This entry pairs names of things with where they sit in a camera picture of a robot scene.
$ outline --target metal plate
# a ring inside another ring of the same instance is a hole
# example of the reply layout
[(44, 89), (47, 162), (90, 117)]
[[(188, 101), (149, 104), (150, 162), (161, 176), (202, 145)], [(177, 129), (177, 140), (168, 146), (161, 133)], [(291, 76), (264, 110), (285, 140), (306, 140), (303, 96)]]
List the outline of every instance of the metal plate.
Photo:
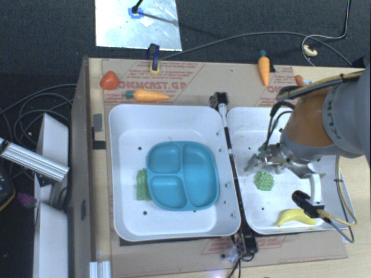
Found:
[(95, 0), (96, 45), (161, 50), (181, 50), (175, 0), (144, 0), (138, 14), (131, 8), (138, 0)]

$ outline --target toy banana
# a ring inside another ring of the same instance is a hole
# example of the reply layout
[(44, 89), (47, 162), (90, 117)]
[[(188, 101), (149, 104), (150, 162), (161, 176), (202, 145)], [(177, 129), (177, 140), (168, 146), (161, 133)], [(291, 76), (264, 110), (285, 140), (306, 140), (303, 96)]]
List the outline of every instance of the toy banana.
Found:
[(303, 222), (307, 225), (315, 225), (315, 219), (310, 218), (307, 214), (304, 213), (303, 209), (288, 209), (285, 210), (281, 217), (279, 218), (278, 222), (276, 223), (276, 226), (281, 226), (284, 222), (288, 222), (291, 220), (297, 220), (300, 222)]

